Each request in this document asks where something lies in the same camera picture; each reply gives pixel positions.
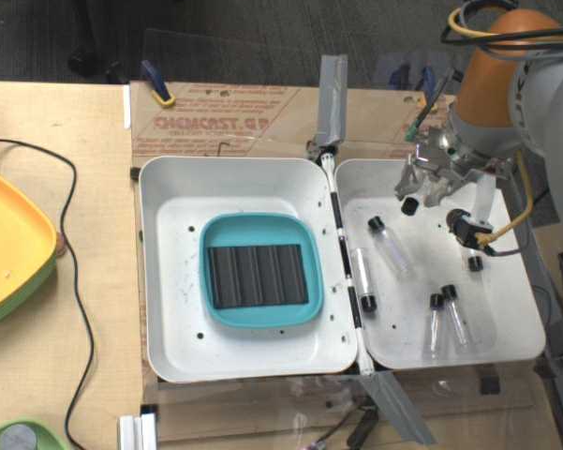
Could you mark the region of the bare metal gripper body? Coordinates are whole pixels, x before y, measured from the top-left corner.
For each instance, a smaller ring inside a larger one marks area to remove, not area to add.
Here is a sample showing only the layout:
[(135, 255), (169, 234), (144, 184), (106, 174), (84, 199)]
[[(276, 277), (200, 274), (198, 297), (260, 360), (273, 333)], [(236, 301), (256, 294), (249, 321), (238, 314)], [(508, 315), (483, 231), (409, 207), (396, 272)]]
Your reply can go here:
[(455, 191), (484, 175), (506, 181), (513, 170), (513, 140), (505, 128), (428, 127), (414, 138), (415, 164)]

